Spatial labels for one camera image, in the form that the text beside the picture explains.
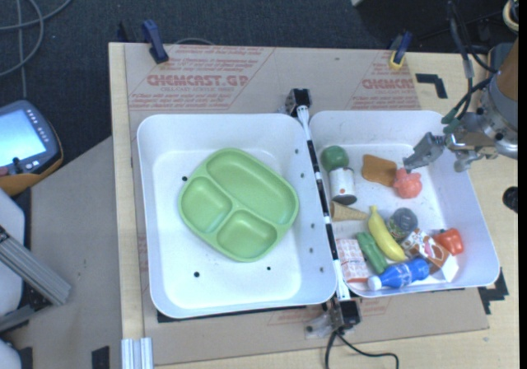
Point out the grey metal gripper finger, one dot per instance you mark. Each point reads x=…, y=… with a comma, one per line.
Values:
x=464, y=160
x=424, y=150

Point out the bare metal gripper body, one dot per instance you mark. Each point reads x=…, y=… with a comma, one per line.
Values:
x=473, y=140

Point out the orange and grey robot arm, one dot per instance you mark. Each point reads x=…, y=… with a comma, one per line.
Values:
x=507, y=71

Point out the salmon pink toy fruit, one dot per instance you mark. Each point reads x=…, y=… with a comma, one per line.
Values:
x=407, y=185

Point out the white plastic tray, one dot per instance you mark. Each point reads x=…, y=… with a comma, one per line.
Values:
x=173, y=276
x=457, y=211

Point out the brown toy bread slice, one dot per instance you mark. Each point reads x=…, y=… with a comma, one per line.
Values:
x=376, y=169

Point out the grey small can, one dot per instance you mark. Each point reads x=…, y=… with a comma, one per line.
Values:
x=405, y=220

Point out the orange toy pepper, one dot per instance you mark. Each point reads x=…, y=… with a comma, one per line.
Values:
x=450, y=240

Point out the white small can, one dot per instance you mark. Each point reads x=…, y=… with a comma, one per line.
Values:
x=342, y=184

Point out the green toy apple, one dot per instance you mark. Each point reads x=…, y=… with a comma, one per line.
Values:
x=334, y=157

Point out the yellow banana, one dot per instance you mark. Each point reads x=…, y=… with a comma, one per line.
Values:
x=383, y=235

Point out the white and brown carton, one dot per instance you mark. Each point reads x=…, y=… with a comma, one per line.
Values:
x=440, y=258

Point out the tan toy ice cream cone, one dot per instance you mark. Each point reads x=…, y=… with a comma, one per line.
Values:
x=343, y=211

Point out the thin black and white rod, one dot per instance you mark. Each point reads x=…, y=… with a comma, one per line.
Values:
x=318, y=178

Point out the green toy vegetable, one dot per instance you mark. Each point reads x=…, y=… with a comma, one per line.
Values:
x=370, y=254

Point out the blue plastic bottle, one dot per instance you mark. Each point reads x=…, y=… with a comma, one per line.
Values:
x=401, y=274

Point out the orange and white packet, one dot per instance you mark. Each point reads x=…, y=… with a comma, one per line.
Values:
x=350, y=260

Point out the green divided plate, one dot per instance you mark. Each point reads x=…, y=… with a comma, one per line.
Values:
x=243, y=186

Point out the brown cardboard board red print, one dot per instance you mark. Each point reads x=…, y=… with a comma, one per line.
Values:
x=247, y=83

